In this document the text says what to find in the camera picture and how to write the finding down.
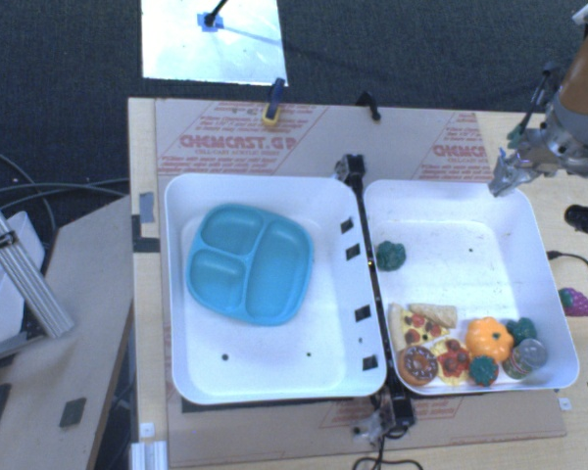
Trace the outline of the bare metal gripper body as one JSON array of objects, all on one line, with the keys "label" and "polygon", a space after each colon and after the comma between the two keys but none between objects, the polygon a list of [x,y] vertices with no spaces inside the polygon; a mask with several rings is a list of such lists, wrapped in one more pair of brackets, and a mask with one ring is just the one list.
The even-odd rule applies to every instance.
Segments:
[{"label": "bare metal gripper body", "polygon": [[526,129],[515,149],[514,167],[531,175],[564,170],[588,178],[588,130],[570,132],[555,124]]}]

